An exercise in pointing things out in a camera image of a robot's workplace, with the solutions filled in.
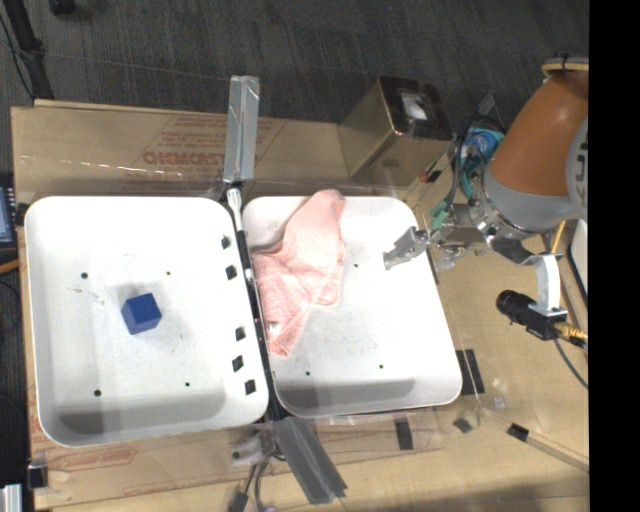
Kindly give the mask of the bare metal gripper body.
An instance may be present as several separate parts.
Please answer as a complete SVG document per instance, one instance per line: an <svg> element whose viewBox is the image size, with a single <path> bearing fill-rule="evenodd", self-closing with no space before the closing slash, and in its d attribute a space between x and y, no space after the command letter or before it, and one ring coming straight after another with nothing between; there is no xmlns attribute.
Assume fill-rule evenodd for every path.
<svg viewBox="0 0 640 512"><path fill-rule="evenodd" d="M523 241L531 233L509 222L490 203L439 203L430 212L431 240L451 256L471 250L493 252L506 259L529 259Z"/></svg>

